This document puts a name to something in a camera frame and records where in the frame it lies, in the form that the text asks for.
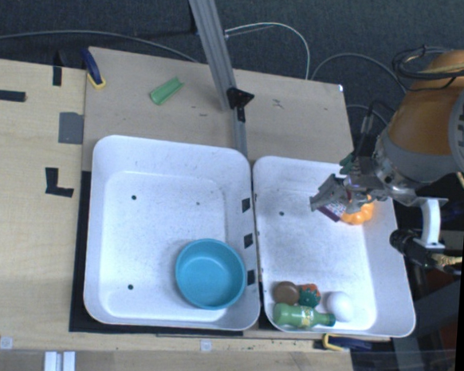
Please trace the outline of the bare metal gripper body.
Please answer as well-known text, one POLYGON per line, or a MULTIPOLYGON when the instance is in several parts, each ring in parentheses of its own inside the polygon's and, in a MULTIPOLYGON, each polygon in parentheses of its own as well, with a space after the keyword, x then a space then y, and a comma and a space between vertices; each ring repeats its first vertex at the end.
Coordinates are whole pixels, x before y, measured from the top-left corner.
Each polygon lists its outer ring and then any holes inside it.
POLYGON ((391 156, 386 153, 373 153, 372 156, 355 156, 352 152, 343 158, 341 184, 345 199, 353 202, 386 200, 392 198, 404 205, 411 205, 418 197, 416 190, 419 181, 412 157, 391 156))

